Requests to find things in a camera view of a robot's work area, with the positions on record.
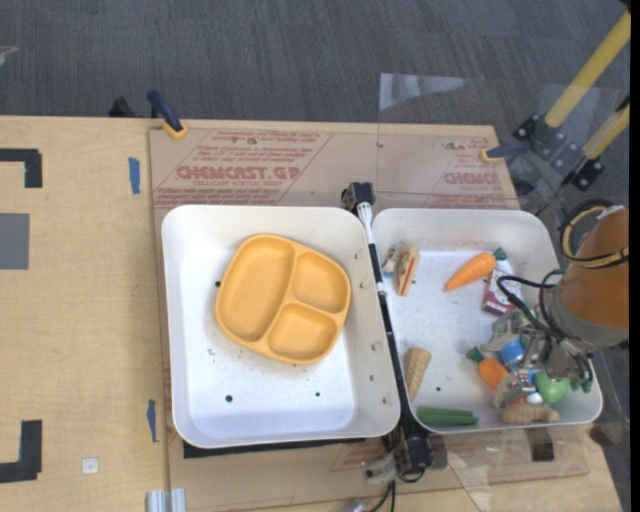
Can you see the tan toy croissant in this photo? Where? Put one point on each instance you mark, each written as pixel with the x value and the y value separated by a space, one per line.
pixel 530 414

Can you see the blue and white can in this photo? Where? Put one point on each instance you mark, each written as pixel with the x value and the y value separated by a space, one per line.
pixel 511 352

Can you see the green bean pods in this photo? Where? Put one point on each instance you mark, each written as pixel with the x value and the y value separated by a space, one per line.
pixel 445 416

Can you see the white plastic tray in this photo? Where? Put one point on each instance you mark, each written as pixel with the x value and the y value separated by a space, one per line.
pixel 440 320
pixel 260 390

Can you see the small orange carrot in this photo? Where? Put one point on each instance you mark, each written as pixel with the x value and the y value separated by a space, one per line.
pixel 490 371

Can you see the tan toy sandwich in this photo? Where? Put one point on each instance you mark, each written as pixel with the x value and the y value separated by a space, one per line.
pixel 406 270

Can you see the small tan and white toy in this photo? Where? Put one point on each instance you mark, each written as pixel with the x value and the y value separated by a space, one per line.
pixel 390 260

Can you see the brown cardboard board red print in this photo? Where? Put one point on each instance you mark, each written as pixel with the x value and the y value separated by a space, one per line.
pixel 260 160

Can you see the large orange carrot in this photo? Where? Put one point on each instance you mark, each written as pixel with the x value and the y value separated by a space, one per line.
pixel 472 270

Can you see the orange divided plate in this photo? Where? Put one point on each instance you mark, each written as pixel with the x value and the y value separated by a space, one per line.
pixel 280 295

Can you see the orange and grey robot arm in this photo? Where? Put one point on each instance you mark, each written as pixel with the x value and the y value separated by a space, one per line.
pixel 595 280

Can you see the thin black and white rod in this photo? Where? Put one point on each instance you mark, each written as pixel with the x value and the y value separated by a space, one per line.
pixel 385 305

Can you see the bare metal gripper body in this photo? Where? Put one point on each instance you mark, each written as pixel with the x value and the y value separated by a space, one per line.
pixel 557 357

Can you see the tan waffle cone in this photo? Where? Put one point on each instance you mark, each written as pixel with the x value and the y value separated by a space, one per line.
pixel 416 370

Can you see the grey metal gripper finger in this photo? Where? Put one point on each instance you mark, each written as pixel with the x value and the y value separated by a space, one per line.
pixel 504 334
pixel 511 389

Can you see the purple and white carton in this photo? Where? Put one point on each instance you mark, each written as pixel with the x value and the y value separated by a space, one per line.
pixel 496 295

